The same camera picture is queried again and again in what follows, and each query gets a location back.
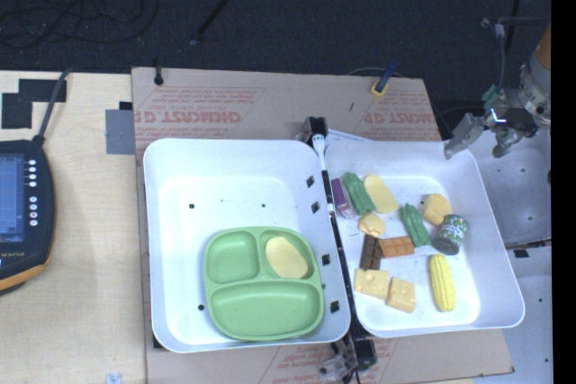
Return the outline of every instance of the green plate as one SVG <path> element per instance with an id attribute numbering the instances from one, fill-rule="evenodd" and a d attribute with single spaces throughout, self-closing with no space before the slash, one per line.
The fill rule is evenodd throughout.
<path id="1" fill-rule="evenodd" d="M 300 279 L 279 277 L 266 258 L 266 242 L 284 237 L 308 265 Z M 225 335 L 275 341 L 305 335 L 324 314 L 318 265 L 310 244 L 288 228 L 249 227 L 215 234 L 204 248 L 206 302 Z"/>

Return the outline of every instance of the black floor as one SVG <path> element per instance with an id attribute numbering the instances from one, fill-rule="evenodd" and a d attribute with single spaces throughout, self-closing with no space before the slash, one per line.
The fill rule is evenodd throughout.
<path id="1" fill-rule="evenodd" d="M 220 1 L 0 0 L 0 69 L 378 76 L 396 61 L 450 129 L 500 76 L 518 85 L 552 14 L 552 0 L 229 0 L 212 21 Z"/>

